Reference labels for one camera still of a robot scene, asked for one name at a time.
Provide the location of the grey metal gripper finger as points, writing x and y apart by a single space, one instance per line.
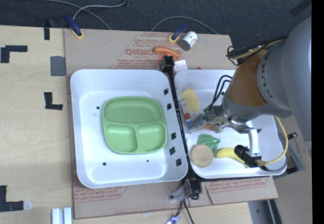
218 129
196 122

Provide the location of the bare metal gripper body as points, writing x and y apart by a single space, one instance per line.
219 115

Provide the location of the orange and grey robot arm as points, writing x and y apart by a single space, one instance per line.
291 71

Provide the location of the small orange toy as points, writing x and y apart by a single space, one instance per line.
209 125

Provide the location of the white orange blue carton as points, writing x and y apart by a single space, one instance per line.
186 116

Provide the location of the thin black rod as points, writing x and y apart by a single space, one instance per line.
180 121

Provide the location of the green toy lettuce leaf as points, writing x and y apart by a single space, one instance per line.
208 141

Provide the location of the yellow oblong toy food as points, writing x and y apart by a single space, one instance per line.
191 100

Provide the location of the yellow banana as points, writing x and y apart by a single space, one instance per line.
225 153

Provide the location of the tan round biscuit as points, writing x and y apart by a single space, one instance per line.
201 155

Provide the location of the white plastic tray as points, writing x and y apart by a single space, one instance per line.
88 129
227 169

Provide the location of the white red packet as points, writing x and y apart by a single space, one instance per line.
180 66

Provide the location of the green divided plate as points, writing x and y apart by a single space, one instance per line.
131 116

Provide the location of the orange sausage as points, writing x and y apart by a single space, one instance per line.
165 50

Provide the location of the white can red print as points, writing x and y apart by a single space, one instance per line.
188 40

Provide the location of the brown cardboard board red print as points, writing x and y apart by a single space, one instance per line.
101 50

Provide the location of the black cylinder on white bracket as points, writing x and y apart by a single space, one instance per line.
253 142

